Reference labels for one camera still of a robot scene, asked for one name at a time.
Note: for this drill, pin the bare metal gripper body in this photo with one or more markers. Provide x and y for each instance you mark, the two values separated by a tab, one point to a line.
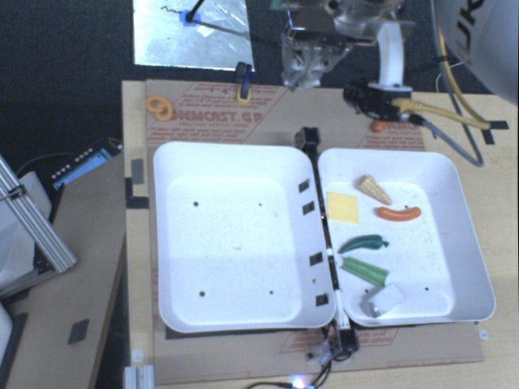
320	18

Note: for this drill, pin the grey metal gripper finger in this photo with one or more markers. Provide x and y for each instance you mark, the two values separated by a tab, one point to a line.
292	67
318	65

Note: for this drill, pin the brown cardboard board red print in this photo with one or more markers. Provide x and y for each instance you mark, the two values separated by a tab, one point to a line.
275	112

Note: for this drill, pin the small orange toy piece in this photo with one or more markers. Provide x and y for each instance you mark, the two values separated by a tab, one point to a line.
378	126

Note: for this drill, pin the beige ice cream cone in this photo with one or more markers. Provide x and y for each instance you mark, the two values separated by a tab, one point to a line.
373	188

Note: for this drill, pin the orange toy pretzel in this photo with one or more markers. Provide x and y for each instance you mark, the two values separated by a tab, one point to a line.
160	108

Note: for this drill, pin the yellow cheese slice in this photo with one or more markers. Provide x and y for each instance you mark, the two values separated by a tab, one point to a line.
342	207

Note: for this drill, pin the thin black and white rod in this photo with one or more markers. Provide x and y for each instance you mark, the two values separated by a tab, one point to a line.
326	221

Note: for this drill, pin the orange sausage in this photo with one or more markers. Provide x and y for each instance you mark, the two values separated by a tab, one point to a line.
399	214

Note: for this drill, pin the white plastic tray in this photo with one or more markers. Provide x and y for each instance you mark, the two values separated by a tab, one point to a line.
231	237
421	257

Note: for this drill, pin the dark green pepper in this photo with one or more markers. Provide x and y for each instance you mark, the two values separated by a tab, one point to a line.
363	243

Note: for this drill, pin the light green celery stick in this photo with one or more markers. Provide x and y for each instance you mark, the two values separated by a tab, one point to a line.
365	271

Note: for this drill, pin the white and grey packet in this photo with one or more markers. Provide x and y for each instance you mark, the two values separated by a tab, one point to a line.
385	300

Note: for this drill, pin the black cylinder on white bracket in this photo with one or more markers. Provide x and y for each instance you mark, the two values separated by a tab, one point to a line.
379	99

